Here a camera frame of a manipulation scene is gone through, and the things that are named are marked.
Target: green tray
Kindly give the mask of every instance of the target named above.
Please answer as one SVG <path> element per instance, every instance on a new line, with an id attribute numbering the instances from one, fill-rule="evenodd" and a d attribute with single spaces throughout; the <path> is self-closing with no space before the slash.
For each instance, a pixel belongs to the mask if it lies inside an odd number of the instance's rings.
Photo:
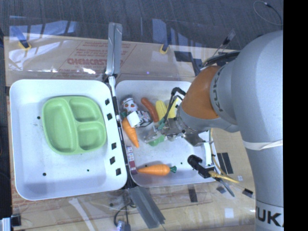
<path id="1" fill-rule="evenodd" d="M 101 109 L 88 97 L 49 99 L 42 108 L 42 122 L 48 145 L 59 154 L 90 152 L 106 143 Z"/>

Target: sausage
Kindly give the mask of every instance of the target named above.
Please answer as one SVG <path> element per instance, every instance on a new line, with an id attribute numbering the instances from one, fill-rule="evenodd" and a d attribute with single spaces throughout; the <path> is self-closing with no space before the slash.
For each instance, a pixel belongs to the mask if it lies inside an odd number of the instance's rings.
<path id="1" fill-rule="evenodd" d="M 147 98 L 141 98 L 141 103 L 148 109 L 153 121 L 159 122 L 159 117 L 155 106 Z"/>

